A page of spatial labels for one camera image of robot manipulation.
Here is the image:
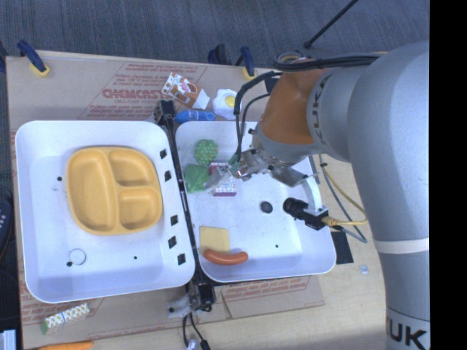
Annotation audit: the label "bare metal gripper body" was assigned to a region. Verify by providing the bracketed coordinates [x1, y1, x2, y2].
[228, 147, 295, 182]

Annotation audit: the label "small pink and white carton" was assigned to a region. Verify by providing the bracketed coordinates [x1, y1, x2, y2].
[208, 161, 238, 198]

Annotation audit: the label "green broccoli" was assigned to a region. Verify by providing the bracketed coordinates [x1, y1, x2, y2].
[184, 163, 212, 194]

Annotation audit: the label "green grapes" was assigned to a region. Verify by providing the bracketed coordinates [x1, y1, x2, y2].
[193, 139, 219, 166]

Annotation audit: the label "thin black rod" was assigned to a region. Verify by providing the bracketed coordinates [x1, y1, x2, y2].
[164, 114, 204, 288]

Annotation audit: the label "yellow cheese slice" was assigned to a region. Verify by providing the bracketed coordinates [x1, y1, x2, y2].
[199, 225, 231, 254]

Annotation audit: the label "blue bottle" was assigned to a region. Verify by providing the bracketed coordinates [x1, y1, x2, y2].
[174, 109, 216, 125]

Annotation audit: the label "white fried egg toy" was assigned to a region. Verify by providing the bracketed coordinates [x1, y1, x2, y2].
[212, 87, 244, 121]

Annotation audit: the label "white plastic tray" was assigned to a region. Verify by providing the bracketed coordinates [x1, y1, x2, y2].
[14, 120, 196, 305]
[174, 121, 337, 284]

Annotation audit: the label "orange sausage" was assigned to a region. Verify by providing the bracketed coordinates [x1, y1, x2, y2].
[203, 248, 250, 266]

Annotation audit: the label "brown and white milk carton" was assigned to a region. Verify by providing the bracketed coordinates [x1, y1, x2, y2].
[161, 71, 211, 111]

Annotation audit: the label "yellow divided plate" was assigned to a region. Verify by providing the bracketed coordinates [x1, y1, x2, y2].
[65, 146, 164, 236]

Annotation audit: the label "brown cardboard board, red print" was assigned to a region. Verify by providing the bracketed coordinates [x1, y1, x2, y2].
[5, 49, 326, 350]

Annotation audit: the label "clear round lid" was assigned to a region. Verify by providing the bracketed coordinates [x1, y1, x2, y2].
[68, 248, 88, 267]

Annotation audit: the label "orange dotted white carton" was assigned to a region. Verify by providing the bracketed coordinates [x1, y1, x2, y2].
[39, 302, 91, 335]

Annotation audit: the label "orange carrot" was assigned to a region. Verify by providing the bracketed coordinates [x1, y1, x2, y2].
[38, 340, 95, 350]

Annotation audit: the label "black cylinder on white bracket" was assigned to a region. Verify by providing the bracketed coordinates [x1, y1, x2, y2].
[282, 175, 329, 231]

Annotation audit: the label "black block with thin wires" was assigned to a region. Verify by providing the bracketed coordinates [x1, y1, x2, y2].
[185, 281, 217, 312]
[154, 99, 177, 124]

